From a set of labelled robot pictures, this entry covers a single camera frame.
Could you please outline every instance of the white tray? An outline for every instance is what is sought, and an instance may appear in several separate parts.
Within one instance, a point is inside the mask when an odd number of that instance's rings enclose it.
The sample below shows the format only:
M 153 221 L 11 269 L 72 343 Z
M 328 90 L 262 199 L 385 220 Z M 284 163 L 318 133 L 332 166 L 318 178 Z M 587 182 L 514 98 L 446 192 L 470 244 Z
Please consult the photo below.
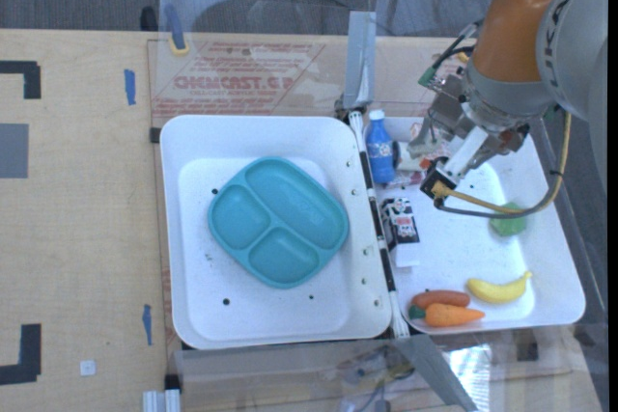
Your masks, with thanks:
M 160 150 L 172 315 L 186 344 L 211 349 L 365 339 L 388 327 L 392 308 L 348 126 L 325 117 L 181 116 L 163 127 Z M 208 228 L 211 191 L 262 156 L 291 160 L 326 188 L 350 220 L 342 248 L 295 288 L 259 281 Z
M 409 141 L 409 128 L 418 119 L 387 119 L 386 128 L 398 141 Z M 516 153 L 497 156 L 478 170 L 469 172 L 458 190 L 497 204 L 515 201 L 533 206 L 548 190 L 541 162 L 531 137 Z M 581 318 L 585 296 L 555 205 L 526 217 L 522 233 L 502 237 L 487 218 L 461 216 L 435 209 L 418 186 L 405 190 L 378 189 L 381 200 L 406 196 L 412 209 L 420 242 L 415 245 L 417 266 L 395 268 L 400 310 L 411 326 L 429 334 L 491 331 L 532 326 L 570 324 Z M 481 209 L 449 198 L 447 205 Z M 426 288 L 465 290 L 468 278 L 494 283 L 510 282 L 528 269 L 524 296 L 515 302 L 496 305 L 472 297 L 470 307 L 486 316 L 473 323 L 449 328 L 432 328 L 423 319 L 409 319 L 411 298 Z

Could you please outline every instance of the blue tape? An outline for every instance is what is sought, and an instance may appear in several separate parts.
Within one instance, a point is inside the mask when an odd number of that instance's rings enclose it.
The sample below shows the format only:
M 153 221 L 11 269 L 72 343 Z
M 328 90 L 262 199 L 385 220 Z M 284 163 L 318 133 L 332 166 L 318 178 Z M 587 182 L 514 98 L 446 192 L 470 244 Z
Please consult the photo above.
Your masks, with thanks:
M 144 312 L 142 313 L 142 321 L 144 323 L 144 329 L 146 330 L 146 338 L 148 339 L 148 345 L 153 344 L 153 333 L 152 333 L 152 317 L 151 317 L 151 307 L 148 304 L 144 304 Z
M 125 91 L 126 102 L 129 105 L 135 104 L 135 72 L 125 69 Z

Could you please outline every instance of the divided plate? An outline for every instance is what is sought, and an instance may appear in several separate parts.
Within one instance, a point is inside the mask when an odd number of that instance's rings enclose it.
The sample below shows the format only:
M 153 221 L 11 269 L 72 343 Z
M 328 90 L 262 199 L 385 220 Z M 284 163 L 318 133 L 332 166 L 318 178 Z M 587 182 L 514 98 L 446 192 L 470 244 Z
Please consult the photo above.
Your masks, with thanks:
M 343 245 L 348 217 L 319 183 L 272 156 L 250 163 L 217 193 L 209 227 L 250 273 L 272 287 L 292 288 Z

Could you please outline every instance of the water bottle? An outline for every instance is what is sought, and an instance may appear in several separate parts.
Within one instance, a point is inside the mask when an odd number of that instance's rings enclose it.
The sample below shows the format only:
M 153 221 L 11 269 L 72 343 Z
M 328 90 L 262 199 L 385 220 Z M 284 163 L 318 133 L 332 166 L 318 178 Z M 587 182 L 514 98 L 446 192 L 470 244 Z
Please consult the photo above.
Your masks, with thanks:
M 365 143 L 371 175 L 375 183 L 387 183 L 395 178 L 393 140 L 384 128 L 384 111 L 369 112 L 370 125 Z

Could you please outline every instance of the banana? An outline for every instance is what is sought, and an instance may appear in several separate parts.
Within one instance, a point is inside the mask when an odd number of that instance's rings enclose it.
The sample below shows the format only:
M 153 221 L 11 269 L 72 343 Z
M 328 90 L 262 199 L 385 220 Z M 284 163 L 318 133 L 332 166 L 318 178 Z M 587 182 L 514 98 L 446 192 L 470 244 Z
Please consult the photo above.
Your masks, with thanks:
M 504 304 L 519 299 L 523 295 L 526 289 L 526 281 L 531 276 L 532 273 L 526 271 L 513 282 L 504 285 L 492 284 L 479 278 L 470 278 L 467 281 L 467 287 L 479 299 L 494 304 Z

